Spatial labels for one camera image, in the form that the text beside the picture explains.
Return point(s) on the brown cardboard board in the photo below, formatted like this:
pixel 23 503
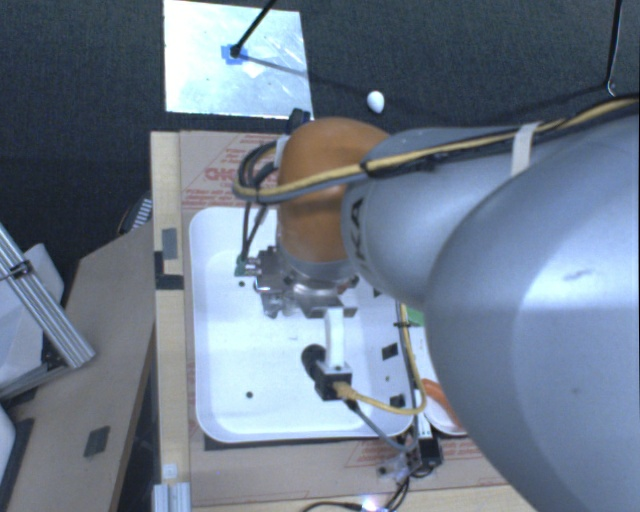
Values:
pixel 300 470

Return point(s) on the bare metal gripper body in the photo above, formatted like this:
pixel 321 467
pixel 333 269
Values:
pixel 280 292

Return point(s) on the orange divided plate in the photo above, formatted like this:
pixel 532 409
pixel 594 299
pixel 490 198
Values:
pixel 440 395

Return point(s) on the white egg-shaped object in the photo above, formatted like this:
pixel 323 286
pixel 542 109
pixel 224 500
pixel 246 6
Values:
pixel 376 101

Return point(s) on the black cylinder on white bracket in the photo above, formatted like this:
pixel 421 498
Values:
pixel 334 345

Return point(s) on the white plastic tray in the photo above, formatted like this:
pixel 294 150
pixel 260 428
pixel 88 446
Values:
pixel 260 360

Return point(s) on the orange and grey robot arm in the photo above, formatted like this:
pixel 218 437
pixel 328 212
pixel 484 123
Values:
pixel 500 300

